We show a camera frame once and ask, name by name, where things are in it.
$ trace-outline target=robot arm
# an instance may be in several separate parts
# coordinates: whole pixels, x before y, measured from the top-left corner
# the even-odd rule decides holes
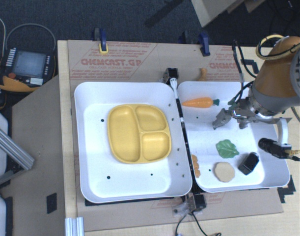
[[[271,38],[279,40],[270,53],[264,56],[261,54],[261,46]],[[248,96],[235,101],[239,92],[228,103],[231,105],[228,110],[222,109],[219,112],[213,121],[213,128],[225,125],[232,118],[237,120],[240,129],[258,121],[278,124],[278,141],[266,139],[259,143],[259,147],[276,157],[299,161],[299,158],[289,153],[291,146],[287,144],[287,138],[283,137],[290,118],[274,116],[288,108],[300,106],[300,37],[271,35],[260,41],[256,53],[265,61],[255,80],[244,86],[244,89],[249,87]]]

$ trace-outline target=orange object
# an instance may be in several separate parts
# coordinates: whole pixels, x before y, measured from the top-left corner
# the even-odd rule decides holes
[[[210,97],[202,97],[193,100],[188,100],[182,103],[185,107],[193,107],[193,108],[209,108],[212,105],[218,105],[219,100],[212,100]]]
[[[198,81],[207,81],[207,72],[208,70],[206,68],[201,68],[201,76]]]

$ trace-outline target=small screen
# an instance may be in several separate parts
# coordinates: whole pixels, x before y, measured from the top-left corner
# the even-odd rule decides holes
[[[42,78],[46,54],[18,51],[13,73],[21,76]]]

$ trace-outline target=toy carrot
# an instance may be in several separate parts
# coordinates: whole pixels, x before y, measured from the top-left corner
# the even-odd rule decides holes
[[[212,105],[219,105],[219,100],[212,100],[210,97],[202,97],[193,100],[188,100],[182,103],[183,106],[193,108],[209,108]]]

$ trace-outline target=white tray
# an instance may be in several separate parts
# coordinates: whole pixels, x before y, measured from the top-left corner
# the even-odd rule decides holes
[[[121,104],[149,104],[168,121],[172,149],[161,161],[119,162],[111,153],[107,117]],[[192,186],[179,113],[172,89],[163,83],[84,82],[75,90],[80,181],[93,203],[186,195]]]
[[[236,95],[240,87],[239,82],[183,82],[178,87],[181,103],[200,97],[220,100],[219,106],[213,105],[207,109],[182,107],[190,152],[197,156],[201,172],[201,176],[196,177],[196,182],[207,192],[280,187],[290,179],[285,159],[278,159],[258,147],[261,138],[277,141],[273,125],[258,122],[241,130],[237,121],[232,118],[225,126],[213,129],[212,122],[216,115],[222,108],[228,108],[227,102]],[[245,90],[243,97],[247,94],[248,90]],[[216,143],[224,139],[229,139],[240,154],[233,158],[222,158],[216,149]],[[257,153],[260,161],[253,172],[246,176],[238,170],[238,166],[250,152]],[[214,167],[218,162],[229,162],[235,168],[235,177],[230,182],[221,182],[215,176]]]

